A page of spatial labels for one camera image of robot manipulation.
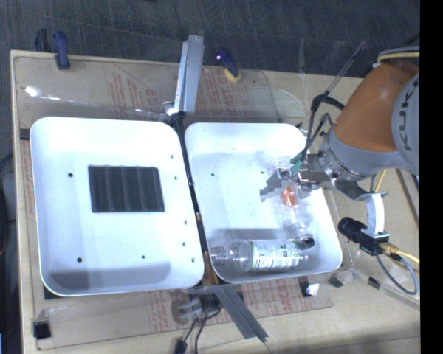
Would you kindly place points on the brown cardboard board red print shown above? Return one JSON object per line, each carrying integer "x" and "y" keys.
{"x": 96, "y": 83}

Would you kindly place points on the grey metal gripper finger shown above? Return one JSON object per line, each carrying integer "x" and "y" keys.
{"x": 271, "y": 192}
{"x": 280, "y": 175}

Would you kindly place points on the clear bottle with green label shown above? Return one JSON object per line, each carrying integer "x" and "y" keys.
{"x": 273, "y": 255}

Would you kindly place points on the black cylinder on white bracket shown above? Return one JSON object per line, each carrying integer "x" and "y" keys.
{"x": 362, "y": 234}

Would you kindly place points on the black ribbed rectangular pad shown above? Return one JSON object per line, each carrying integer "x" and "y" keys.
{"x": 125, "y": 189}

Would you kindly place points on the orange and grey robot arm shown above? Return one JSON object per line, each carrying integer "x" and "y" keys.
{"x": 373, "y": 98}

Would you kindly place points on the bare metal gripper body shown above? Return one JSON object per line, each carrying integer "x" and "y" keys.
{"x": 317, "y": 175}

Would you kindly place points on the clear bottle with orange label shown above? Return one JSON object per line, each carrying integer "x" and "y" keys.
{"x": 297, "y": 218}

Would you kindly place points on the white plastic tray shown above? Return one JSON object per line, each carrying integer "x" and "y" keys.
{"x": 232, "y": 197}
{"x": 107, "y": 242}

